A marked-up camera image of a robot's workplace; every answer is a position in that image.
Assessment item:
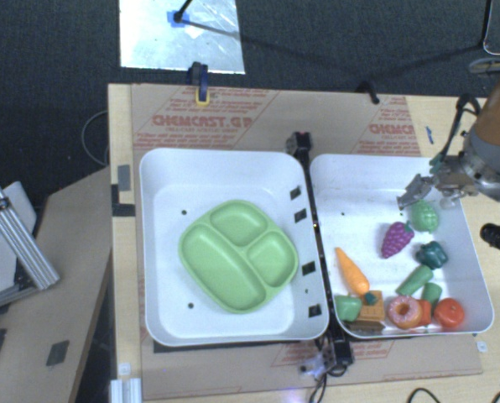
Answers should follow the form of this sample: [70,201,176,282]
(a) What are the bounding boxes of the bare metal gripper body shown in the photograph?
[430,157,480,203]

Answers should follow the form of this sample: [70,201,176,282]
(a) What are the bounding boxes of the light green grapes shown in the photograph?
[409,200,441,233]

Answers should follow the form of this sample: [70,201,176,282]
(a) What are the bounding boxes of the purple grapes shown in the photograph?
[380,220,416,260]

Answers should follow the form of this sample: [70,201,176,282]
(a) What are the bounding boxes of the white plastic tray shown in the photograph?
[308,153,496,340]
[138,147,331,348]

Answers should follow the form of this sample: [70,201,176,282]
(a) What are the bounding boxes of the dark green pepper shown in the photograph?
[414,240,450,270]

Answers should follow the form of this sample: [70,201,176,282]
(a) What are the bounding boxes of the green cucumber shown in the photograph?
[395,264,435,298]

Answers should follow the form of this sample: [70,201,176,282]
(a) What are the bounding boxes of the orange carrot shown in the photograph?
[334,247,371,297]

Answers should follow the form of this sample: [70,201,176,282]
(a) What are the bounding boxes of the thin black rod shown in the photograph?
[298,149,341,345]

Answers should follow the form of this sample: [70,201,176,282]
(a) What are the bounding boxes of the short green cylinder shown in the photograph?
[420,282,444,310]

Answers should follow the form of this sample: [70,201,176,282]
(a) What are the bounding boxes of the pink frosted doughnut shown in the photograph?
[385,295,424,331]

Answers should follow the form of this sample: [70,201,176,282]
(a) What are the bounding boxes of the orange block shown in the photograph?
[417,299,434,327]

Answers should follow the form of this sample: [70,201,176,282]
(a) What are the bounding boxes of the brown waffle biscuit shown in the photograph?
[348,290,387,332]

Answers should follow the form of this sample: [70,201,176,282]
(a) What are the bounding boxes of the orange tomato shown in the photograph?
[432,297,466,329]

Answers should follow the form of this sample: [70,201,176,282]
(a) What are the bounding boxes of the light green pepper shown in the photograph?
[333,294,364,323]

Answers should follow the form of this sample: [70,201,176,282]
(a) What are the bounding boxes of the brown cardboard board red print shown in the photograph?
[129,82,484,400]

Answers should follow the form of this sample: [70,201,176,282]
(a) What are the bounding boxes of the green divided plate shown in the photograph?
[177,199,300,315]

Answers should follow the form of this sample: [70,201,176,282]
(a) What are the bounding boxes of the black cylinder on white bracket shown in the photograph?
[479,222,500,261]

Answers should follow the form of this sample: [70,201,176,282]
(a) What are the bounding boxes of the black block with thin wires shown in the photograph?
[285,130,315,157]
[315,337,357,378]

